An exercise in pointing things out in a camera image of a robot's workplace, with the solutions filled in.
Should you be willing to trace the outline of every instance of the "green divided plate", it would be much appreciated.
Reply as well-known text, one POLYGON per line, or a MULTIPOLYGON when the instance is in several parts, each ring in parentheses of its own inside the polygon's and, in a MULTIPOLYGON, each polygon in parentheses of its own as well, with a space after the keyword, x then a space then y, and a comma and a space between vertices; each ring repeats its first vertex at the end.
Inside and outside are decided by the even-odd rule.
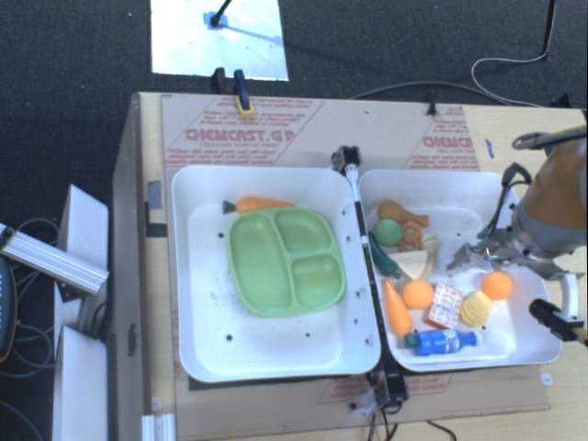
POLYGON ((309 209, 237 216, 227 232, 227 252, 241 300, 264 317, 318 311, 345 291, 337 241, 326 220, 309 209))

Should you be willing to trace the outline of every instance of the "orange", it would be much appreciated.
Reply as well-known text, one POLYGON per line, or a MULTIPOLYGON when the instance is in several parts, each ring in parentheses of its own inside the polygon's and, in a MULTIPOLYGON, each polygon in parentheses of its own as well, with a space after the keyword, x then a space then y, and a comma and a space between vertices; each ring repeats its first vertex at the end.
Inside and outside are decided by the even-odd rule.
POLYGON ((435 291, 424 279, 413 279, 404 285, 402 299, 409 309, 426 309, 433 303, 435 291))
POLYGON ((513 293, 513 280, 502 271, 491 271, 482 279, 481 290, 492 300, 503 300, 513 293))

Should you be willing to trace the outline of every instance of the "dark floor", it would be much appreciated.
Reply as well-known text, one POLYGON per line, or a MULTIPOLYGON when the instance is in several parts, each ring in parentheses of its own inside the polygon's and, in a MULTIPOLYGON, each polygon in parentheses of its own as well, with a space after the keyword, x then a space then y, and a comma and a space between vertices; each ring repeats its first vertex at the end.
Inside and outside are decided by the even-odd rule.
MULTIPOLYGON (((469 71, 481 57, 536 57, 549 0, 278 2, 290 81, 252 82, 250 91, 348 98, 411 81, 474 86, 469 71)), ((574 107, 586 108, 587 2, 558 0, 548 61, 489 64, 479 71, 482 82, 541 106, 568 93, 574 107)), ((70 184, 109 204, 131 93, 208 93, 205 78, 151 73, 150 17, 150 0, 0 0, 0 222, 58 220, 70 184)), ((417 87, 379 98, 428 96, 430 88, 417 87)), ((437 88, 435 99, 494 103, 452 88, 437 88)), ((51 327, 50 284, 29 289, 23 323, 51 327)), ((43 359, 42 347, 28 350, 43 359)), ((8 364, 26 370, 10 360, 0 369, 8 364)), ((22 380, 0 376, 0 401, 25 413, 45 439, 51 438, 51 397, 50 369, 22 380)), ((0 406, 0 439, 34 438, 0 406)))

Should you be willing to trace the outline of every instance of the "carrot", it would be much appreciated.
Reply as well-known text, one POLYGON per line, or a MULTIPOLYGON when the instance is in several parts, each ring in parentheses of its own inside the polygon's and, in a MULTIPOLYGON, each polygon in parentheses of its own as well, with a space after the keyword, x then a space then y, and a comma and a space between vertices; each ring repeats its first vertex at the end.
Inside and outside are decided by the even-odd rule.
POLYGON ((388 322, 392 331, 400 336, 405 336, 413 329, 413 319, 411 319, 401 295, 389 279, 384 279, 384 298, 388 322))
POLYGON ((245 198, 239 199, 237 204, 232 204, 229 201, 222 201, 222 213, 228 214, 237 211, 239 214, 243 214, 256 209, 285 208, 291 206, 294 206, 294 204, 287 201, 246 196, 245 198))

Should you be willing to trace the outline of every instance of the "wooden surface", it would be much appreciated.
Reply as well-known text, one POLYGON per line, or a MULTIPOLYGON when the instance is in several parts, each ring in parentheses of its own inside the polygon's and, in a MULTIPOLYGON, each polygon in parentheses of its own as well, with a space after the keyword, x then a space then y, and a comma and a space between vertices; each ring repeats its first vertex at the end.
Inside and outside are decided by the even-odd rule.
MULTIPOLYGON (((530 131, 557 131, 582 125, 580 111, 545 108, 510 107, 464 107, 469 132, 474 143, 480 170, 501 174, 506 166, 517 161, 532 174, 545 159, 543 152, 516 152, 510 143, 519 134, 530 131), (493 158, 487 149, 492 144, 493 158)), ((141 108, 141 145, 143 149, 143 172, 145 182, 159 180, 163 175, 163 149, 161 133, 161 106, 159 95, 143 95, 141 108)), ((517 191, 521 196, 524 190, 517 191)), ((150 239, 147 244, 147 266, 149 283, 149 313, 151 319, 150 365, 152 371, 151 393, 161 398, 162 413, 175 409, 173 382, 171 311, 166 239, 150 239)), ((559 259, 559 264, 573 271, 586 272, 586 249, 577 250, 572 256, 559 259)), ((548 293, 556 304, 560 302, 559 284, 547 283, 548 293)), ((586 315, 586 277, 579 281, 581 316, 586 315)), ((520 440, 534 439, 584 439, 588 433, 588 351, 585 346, 570 343, 563 346, 559 358, 543 365, 541 371, 552 379, 547 387, 551 409, 531 413, 514 413, 476 418, 443 420, 442 425, 452 429, 459 440, 520 440)), ((328 430, 314 433, 257 436, 255 441, 361 441, 367 439, 368 429, 353 428, 328 430)), ((378 427, 375 440, 384 439, 384 429, 378 427)), ((422 423, 401 424, 394 439, 446 440, 447 434, 422 423)))

